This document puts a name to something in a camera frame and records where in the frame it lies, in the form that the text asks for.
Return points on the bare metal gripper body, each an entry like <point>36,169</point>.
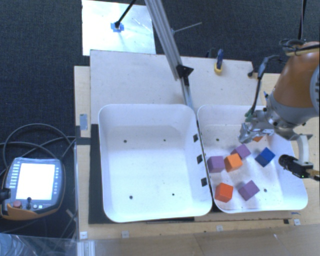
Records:
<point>261,120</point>

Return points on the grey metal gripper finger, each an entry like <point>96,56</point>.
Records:
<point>265,132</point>
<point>243,135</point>

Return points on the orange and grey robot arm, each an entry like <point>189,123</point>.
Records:
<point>295,82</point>

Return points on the orange cube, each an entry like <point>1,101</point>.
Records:
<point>258,138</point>
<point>233,163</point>

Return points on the purple cube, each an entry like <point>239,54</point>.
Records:
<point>242,151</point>
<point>216,164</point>
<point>248,190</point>

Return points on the blue cube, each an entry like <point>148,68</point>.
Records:
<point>265,157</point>

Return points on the thin black rod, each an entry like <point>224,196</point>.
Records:
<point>203,157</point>

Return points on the red-orange cube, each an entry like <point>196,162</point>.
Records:
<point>223,192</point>

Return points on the white plastic tray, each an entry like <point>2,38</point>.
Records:
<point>150,162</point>
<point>275,195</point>

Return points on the pale flat board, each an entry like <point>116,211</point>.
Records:
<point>140,77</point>

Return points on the black cylinder on white bracket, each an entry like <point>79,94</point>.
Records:
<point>295,166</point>

